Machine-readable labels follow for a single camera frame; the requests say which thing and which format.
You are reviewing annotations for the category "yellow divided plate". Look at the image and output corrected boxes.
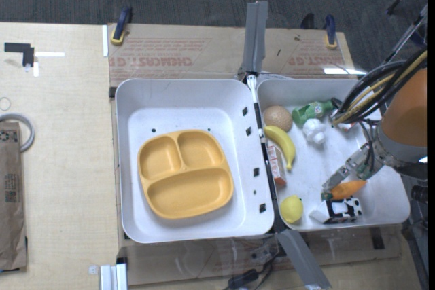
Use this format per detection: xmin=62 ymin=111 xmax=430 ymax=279
xmin=137 ymin=129 xmax=235 ymax=220

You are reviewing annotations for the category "brown paper bag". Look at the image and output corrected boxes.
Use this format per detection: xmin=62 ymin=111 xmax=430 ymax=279
xmin=0 ymin=122 xmax=29 ymax=272

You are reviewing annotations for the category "yellow lemon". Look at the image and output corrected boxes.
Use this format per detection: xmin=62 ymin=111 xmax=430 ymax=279
xmin=279 ymin=194 xmax=305 ymax=225

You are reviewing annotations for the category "yellow banana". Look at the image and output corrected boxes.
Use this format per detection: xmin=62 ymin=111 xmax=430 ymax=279
xmin=264 ymin=125 xmax=297 ymax=172

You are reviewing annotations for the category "green bottle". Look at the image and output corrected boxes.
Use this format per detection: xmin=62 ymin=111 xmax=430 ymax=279
xmin=291 ymin=99 xmax=336 ymax=128

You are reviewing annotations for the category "orange carrot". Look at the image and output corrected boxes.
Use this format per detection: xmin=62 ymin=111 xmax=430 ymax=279
xmin=320 ymin=179 xmax=368 ymax=201

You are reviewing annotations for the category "black and white milk carton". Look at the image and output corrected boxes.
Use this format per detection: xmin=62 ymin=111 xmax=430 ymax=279
xmin=309 ymin=196 xmax=364 ymax=225

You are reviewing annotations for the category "orange and white carton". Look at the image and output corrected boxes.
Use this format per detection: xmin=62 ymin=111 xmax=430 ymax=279
xmin=267 ymin=145 xmax=288 ymax=187

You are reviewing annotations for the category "brown cardboard board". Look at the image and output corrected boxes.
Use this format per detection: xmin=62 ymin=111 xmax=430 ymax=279
xmin=107 ymin=22 xmax=402 ymax=286

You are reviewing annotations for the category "white garlic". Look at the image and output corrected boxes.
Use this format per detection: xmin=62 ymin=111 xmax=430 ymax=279
xmin=302 ymin=118 xmax=328 ymax=145

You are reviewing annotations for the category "brown round bread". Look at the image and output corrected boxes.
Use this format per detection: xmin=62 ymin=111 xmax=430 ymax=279
xmin=262 ymin=105 xmax=294 ymax=133

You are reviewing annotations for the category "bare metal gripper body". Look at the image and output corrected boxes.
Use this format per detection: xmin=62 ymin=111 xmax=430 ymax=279
xmin=345 ymin=142 xmax=387 ymax=180

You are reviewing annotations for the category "white plastic tray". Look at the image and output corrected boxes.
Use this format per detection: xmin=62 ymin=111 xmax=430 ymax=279
xmin=114 ymin=78 xmax=275 ymax=244
xmin=256 ymin=78 xmax=411 ymax=232

